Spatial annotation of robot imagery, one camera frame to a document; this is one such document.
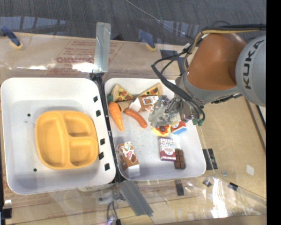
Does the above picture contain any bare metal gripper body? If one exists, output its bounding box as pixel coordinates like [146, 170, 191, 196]
[177, 97, 198, 123]

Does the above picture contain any yellow toy doughnut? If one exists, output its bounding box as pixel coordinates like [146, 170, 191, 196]
[150, 124, 172, 137]

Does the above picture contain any toy pizza slice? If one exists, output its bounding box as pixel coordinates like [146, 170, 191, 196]
[138, 82, 164, 98]
[111, 83, 134, 103]

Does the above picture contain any red white blue carton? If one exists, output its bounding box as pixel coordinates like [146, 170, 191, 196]
[170, 120, 187, 135]

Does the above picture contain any brown and white small carton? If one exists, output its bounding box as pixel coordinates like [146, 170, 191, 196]
[128, 95, 160, 113]

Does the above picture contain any orange toy sausage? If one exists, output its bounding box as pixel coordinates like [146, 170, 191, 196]
[123, 108, 148, 129]

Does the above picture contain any white plastic tray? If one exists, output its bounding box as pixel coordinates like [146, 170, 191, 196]
[0, 77, 117, 195]
[104, 77, 207, 181]

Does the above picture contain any brown toy biscuit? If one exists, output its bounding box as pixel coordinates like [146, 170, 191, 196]
[118, 100, 134, 113]

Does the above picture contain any orange toy carrot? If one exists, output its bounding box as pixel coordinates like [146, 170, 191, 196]
[107, 94, 125, 133]

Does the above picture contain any brown cardboard board red print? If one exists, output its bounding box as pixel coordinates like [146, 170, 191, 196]
[0, 31, 267, 221]

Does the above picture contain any brown chocolate bar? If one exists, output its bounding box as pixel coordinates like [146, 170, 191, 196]
[173, 149, 186, 170]

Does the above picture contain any brown white carton pink heart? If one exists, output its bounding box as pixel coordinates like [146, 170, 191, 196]
[116, 141, 141, 179]

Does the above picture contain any orange divided plate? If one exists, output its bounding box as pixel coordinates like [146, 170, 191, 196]
[35, 110, 100, 170]

